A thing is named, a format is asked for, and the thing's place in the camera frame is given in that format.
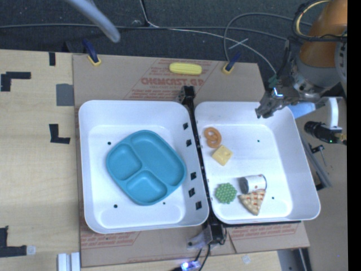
pizza slice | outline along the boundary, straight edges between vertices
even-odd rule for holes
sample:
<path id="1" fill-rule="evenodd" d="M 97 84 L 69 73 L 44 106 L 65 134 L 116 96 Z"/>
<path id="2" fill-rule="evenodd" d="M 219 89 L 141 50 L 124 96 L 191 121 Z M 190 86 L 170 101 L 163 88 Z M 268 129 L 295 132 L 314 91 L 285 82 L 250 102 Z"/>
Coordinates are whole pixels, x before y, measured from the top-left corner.
<path id="1" fill-rule="evenodd" d="M 239 195 L 238 198 L 249 212 L 257 216 L 259 214 L 259 210 L 261 209 L 265 194 L 265 190 L 259 190 L 253 193 Z"/>

blue plate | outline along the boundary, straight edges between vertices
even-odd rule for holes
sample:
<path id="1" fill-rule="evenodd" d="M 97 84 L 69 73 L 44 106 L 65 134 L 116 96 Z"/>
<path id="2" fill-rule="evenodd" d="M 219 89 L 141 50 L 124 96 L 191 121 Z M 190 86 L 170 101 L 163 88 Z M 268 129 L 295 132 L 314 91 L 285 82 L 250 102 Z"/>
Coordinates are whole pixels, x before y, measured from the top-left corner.
<path id="1" fill-rule="evenodd" d="M 140 205 L 164 200 L 186 178 L 181 157 L 158 134 L 141 130 L 115 145 L 107 155 L 115 183 Z"/>

cardboard box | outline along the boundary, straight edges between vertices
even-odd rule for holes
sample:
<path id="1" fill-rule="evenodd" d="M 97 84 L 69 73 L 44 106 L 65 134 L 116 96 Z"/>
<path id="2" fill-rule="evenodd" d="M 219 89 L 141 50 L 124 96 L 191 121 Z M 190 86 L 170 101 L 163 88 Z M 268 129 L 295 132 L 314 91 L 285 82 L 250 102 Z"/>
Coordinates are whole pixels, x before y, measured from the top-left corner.
<path id="1" fill-rule="evenodd" d="M 77 172 L 80 201 L 82 267 L 124 264 L 167 259 L 193 259 L 198 250 L 188 249 L 187 240 L 198 235 L 202 226 L 97 234 L 83 218 L 82 174 L 78 110 L 88 100 L 176 100 L 183 85 L 193 85 L 195 106 L 203 101 L 258 102 L 264 92 L 256 64 L 236 63 L 230 75 L 222 73 L 225 62 L 101 55 L 94 67 L 87 55 L 73 56 L 74 106 L 76 119 Z M 170 73 L 171 62 L 202 66 L 199 76 Z M 245 252 L 308 247 L 302 222 L 227 228 L 224 245 L 211 256 Z"/>

white can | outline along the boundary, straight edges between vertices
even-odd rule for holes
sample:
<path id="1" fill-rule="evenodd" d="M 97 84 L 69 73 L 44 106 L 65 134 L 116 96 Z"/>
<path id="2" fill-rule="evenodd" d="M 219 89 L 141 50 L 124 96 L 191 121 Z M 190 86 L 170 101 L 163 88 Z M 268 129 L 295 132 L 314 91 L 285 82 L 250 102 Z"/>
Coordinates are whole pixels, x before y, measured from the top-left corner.
<path id="1" fill-rule="evenodd" d="M 243 194 L 249 194 L 267 188 L 266 177 L 262 174 L 245 176 L 239 179 L 239 184 Z"/>

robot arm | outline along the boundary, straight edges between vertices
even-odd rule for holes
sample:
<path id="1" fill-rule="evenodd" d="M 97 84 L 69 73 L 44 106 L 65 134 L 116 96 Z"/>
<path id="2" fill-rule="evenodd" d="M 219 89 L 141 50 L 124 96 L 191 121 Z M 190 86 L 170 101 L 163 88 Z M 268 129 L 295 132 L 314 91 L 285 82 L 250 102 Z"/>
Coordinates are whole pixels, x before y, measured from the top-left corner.
<path id="1" fill-rule="evenodd" d="M 327 3 L 308 35 L 300 32 L 302 15 L 313 6 Z M 299 102 L 319 103 L 337 83 L 347 83 L 347 0 L 311 0 L 298 9 L 293 31 L 304 40 L 287 75 L 279 73 L 256 108 L 258 118 Z"/>

